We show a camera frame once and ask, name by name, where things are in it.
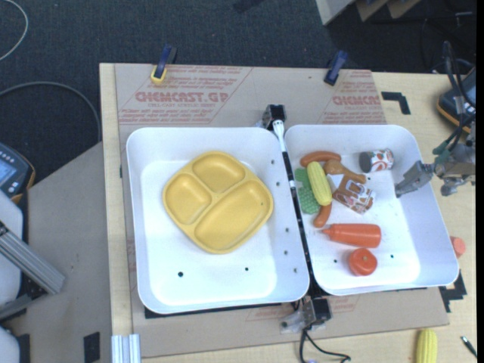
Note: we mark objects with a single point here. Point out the orange toy sauce bottle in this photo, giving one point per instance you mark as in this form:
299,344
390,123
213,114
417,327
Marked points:
357,235

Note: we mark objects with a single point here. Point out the green toy lettuce leaf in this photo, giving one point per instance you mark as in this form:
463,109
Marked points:
307,202

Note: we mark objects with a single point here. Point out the white carton with brown print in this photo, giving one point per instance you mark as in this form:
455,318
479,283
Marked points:
355,197

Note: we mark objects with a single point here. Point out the orange toy tomato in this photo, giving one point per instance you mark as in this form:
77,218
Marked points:
362,262

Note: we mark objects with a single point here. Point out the orange-brown toy sausage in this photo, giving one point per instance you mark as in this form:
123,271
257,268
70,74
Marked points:
322,216
321,156

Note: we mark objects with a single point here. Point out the white plastic tray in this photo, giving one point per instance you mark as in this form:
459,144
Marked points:
211,278
401,225

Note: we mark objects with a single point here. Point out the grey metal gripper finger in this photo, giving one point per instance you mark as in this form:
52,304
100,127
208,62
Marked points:
414,178
452,187

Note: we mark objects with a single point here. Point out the brown cardboard board red print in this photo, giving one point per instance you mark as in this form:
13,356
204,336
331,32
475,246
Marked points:
227,89

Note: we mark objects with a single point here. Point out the black pen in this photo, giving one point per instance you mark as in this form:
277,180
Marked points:
468,345

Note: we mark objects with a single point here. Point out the thin black and white rod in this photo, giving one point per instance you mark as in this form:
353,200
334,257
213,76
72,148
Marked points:
298,218

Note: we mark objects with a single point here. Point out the brown toy chicken drumstick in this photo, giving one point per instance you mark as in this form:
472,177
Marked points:
342,170

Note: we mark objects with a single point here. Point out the yellow toy corn cob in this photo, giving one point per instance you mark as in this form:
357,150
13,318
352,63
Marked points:
426,348
319,183

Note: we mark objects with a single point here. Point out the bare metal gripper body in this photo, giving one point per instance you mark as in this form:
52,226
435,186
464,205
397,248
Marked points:
459,166

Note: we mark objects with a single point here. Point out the white can with orange print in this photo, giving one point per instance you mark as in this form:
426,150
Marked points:
380,160

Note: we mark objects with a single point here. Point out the yellow divided plate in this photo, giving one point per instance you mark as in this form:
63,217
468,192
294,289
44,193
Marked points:
227,210

